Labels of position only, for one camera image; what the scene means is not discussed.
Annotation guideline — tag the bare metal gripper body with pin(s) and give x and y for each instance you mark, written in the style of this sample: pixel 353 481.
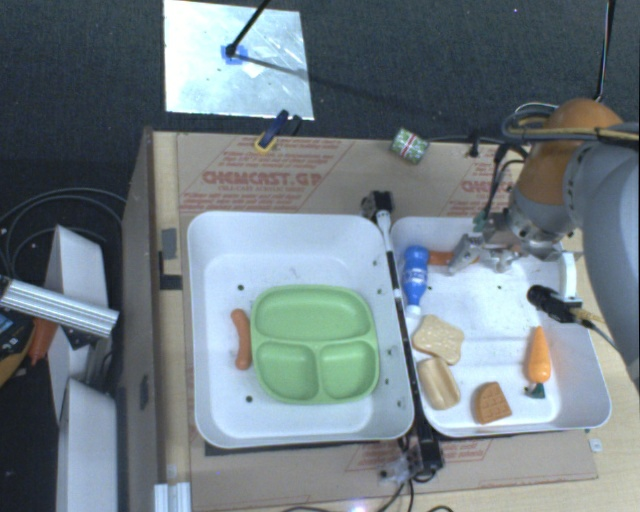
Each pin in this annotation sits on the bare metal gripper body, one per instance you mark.
pixel 505 232

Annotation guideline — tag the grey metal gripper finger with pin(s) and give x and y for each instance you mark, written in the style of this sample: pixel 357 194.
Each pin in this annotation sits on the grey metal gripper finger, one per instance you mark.
pixel 497 260
pixel 464 254

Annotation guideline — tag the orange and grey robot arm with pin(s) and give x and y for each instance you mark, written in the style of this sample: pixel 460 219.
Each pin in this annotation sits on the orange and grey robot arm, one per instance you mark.
pixel 600 200

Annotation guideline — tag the blue and white bottle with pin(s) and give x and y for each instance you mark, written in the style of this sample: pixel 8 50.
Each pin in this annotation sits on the blue and white bottle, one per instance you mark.
pixel 415 275

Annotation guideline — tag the white plastic tray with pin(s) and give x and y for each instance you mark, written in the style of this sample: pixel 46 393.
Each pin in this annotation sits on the white plastic tray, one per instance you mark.
pixel 300 250
pixel 495 320

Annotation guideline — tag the thin black and white rod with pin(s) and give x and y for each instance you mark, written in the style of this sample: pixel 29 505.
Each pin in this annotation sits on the thin black and white rod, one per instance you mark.
pixel 398 295

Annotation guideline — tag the pale bread slice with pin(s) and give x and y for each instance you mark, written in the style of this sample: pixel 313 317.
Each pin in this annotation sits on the pale bread slice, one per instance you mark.
pixel 438 340

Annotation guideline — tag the green and white can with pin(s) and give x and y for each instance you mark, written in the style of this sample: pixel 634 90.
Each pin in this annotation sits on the green and white can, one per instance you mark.
pixel 410 145

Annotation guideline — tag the tan bread roll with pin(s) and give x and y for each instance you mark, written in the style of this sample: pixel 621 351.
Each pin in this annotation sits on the tan bread roll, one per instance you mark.
pixel 438 384

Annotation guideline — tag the orange waffle biscuit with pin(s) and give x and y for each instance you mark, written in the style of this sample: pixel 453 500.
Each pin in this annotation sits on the orange waffle biscuit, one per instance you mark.
pixel 492 404

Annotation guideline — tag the green divided plate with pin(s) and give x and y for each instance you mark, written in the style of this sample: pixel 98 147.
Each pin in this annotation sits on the green divided plate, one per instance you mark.
pixel 315 345

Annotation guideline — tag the brown cardboard board red print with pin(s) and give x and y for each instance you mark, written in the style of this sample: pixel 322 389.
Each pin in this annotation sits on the brown cardboard board red print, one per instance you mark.
pixel 300 175

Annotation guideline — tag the black cylinder on white bracket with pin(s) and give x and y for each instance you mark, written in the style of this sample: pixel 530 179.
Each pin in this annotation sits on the black cylinder on white bracket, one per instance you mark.
pixel 550 301

